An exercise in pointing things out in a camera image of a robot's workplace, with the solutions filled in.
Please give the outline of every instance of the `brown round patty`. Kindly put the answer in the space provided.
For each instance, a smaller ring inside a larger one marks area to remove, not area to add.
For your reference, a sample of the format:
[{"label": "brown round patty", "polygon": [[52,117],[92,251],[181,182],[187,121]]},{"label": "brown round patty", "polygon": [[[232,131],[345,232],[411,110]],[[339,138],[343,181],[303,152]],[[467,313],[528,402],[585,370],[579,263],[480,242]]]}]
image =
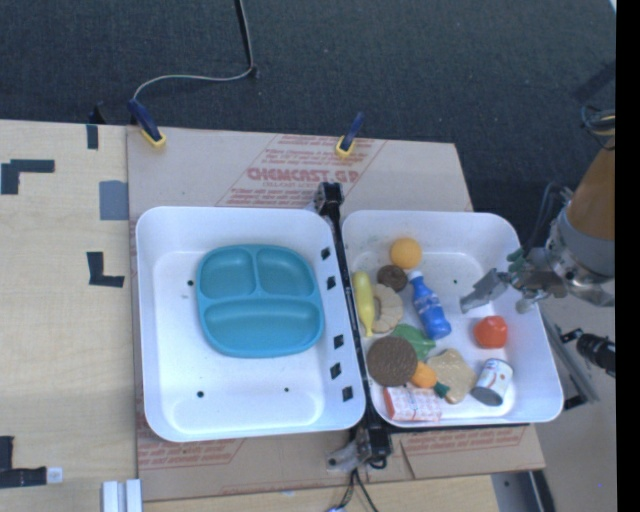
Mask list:
[{"label": "brown round patty", "polygon": [[416,351],[399,336],[385,336],[373,342],[367,352],[369,375],[381,386],[406,384],[418,366]]},{"label": "brown round patty", "polygon": [[399,292],[407,286],[407,274],[397,265],[385,265],[378,270],[378,282]]}]

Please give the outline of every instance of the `cardboard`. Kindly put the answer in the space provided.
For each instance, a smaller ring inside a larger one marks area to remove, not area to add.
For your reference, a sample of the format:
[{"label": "cardboard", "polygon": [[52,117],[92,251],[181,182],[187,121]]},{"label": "cardboard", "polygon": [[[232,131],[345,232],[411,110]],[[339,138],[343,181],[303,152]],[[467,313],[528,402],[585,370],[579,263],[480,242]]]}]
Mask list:
[{"label": "cardboard", "polygon": [[[169,443],[146,425],[140,378],[135,225],[155,206],[305,208],[318,184],[340,182],[342,216],[361,209],[471,211],[451,144],[357,139],[350,157],[338,137],[164,128],[154,148],[128,128],[137,457],[144,500],[344,485],[326,456],[348,432]],[[371,483],[537,469],[544,459],[533,426],[434,430],[393,436],[387,467],[367,467]]]}]

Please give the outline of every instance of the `wooden table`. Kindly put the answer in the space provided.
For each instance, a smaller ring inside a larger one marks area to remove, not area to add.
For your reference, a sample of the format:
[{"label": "wooden table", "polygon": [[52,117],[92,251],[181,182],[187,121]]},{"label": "wooden table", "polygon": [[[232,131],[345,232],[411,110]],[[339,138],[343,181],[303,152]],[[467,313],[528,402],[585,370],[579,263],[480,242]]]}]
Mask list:
[{"label": "wooden table", "polygon": [[[127,181],[126,129],[0,121],[0,163],[54,160],[0,195],[0,435],[14,467],[59,466],[62,484],[0,490],[0,511],[99,510],[103,481],[136,478],[129,222],[100,219],[99,183]],[[88,252],[124,286],[90,286]],[[498,510],[491,478],[367,487],[381,511]],[[146,503],[148,511],[324,511],[343,488]],[[368,510],[357,493],[348,510]]]}]

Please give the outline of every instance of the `black floor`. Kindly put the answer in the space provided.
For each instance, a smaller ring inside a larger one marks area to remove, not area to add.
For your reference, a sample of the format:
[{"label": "black floor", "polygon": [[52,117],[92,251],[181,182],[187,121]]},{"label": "black floor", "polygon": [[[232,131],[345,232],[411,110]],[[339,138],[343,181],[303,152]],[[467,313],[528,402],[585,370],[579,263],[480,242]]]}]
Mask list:
[{"label": "black floor", "polygon": [[[244,6],[257,74],[146,88],[160,125],[338,135],[362,111],[362,136],[455,143],[475,209],[521,239],[547,183],[575,188],[599,149],[581,108],[615,108],[609,0]],[[233,0],[0,0],[0,13],[0,119],[85,123],[102,102],[126,124],[150,78],[246,66]]]}]

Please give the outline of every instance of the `silver can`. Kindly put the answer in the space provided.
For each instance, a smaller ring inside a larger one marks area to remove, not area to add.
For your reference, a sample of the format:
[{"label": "silver can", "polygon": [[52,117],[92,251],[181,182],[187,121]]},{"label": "silver can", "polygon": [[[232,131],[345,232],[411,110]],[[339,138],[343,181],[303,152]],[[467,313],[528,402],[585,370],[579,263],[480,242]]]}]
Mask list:
[{"label": "silver can", "polygon": [[486,405],[502,405],[513,378],[513,368],[502,359],[487,359],[471,395]]}]

